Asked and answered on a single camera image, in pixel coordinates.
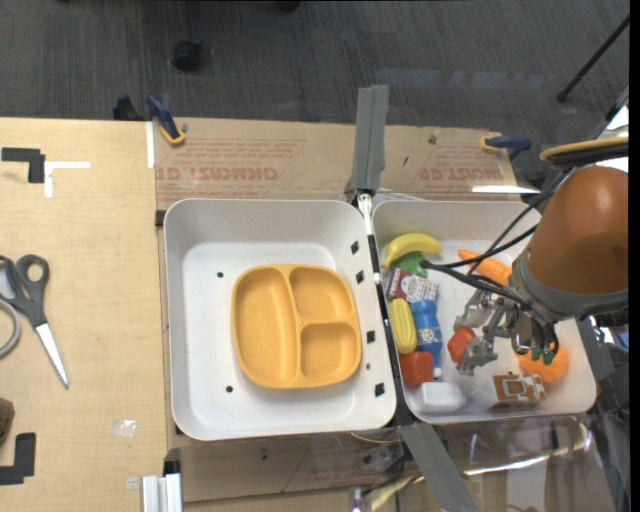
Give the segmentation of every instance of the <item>gray floor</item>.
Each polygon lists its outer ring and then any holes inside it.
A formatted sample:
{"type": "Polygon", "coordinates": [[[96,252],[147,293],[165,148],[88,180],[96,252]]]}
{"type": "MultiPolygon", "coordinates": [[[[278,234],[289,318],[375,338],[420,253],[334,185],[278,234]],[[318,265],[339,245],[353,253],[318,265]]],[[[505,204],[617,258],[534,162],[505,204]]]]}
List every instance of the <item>gray floor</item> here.
{"type": "Polygon", "coordinates": [[[388,124],[487,128],[532,140],[514,162],[578,142],[629,84],[629,29],[564,103],[556,95],[630,0],[202,2],[201,67],[172,66],[185,2],[2,0],[0,115],[110,119],[128,94],[174,116],[355,122],[358,88],[391,87],[388,124]]]}

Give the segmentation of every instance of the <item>scissors blade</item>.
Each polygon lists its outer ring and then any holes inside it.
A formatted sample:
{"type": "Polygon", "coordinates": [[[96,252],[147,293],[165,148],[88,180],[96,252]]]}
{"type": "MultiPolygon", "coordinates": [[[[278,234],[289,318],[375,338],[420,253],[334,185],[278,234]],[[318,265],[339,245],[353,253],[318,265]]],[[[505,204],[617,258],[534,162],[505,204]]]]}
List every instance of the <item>scissors blade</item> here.
{"type": "Polygon", "coordinates": [[[60,353],[56,347],[56,342],[53,339],[53,333],[51,332],[49,324],[44,323],[37,326],[36,332],[38,333],[38,336],[40,336],[40,341],[42,341],[42,344],[44,345],[44,349],[49,356],[49,361],[51,361],[53,369],[56,371],[60,382],[62,382],[65,389],[69,389],[67,372],[64,371],[64,366],[62,366],[62,359],[60,358],[60,353]]]}

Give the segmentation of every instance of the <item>blue clamp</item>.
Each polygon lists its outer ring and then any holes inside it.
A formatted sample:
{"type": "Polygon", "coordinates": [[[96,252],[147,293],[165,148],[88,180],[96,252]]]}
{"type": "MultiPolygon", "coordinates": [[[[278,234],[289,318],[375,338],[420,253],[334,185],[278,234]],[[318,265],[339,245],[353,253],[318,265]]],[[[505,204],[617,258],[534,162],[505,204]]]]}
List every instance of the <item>blue clamp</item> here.
{"type": "Polygon", "coordinates": [[[184,142],[184,132],[176,126],[171,112],[164,103],[154,94],[147,97],[147,105],[151,117],[156,116],[160,121],[160,133],[172,146],[179,146],[184,142]]]}
{"type": "Polygon", "coordinates": [[[487,153],[498,153],[501,149],[507,149],[509,160],[513,162],[521,151],[531,148],[531,141],[519,135],[501,135],[499,137],[480,137],[480,149],[487,153]]]}

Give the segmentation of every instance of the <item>black scissors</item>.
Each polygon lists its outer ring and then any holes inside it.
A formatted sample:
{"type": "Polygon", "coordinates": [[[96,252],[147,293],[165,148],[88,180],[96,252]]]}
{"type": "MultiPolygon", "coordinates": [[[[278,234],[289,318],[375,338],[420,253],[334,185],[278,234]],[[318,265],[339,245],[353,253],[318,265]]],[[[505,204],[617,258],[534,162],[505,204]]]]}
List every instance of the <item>black scissors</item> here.
{"type": "Polygon", "coordinates": [[[27,254],[16,263],[5,256],[0,256],[0,275],[2,273],[6,275],[9,289],[0,288],[0,299],[11,304],[29,319],[40,336],[40,341],[44,345],[58,378],[65,389],[68,389],[69,380],[42,308],[44,287],[49,280],[49,264],[45,259],[35,254],[27,254]],[[42,272],[38,279],[29,277],[29,269],[32,266],[39,267],[42,272]]]}

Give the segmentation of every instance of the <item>banana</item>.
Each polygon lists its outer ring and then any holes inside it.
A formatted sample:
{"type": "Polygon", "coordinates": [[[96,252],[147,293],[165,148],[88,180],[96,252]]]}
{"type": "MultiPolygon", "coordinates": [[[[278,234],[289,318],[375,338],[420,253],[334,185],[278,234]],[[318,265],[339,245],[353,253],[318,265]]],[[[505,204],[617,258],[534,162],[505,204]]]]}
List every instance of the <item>banana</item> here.
{"type": "Polygon", "coordinates": [[[442,245],[433,236],[427,233],[406,233],[394,238],[387,246],[382,268],[389,268],[389,265],[398,258],[410,252],[439,253],[442,245]]]}

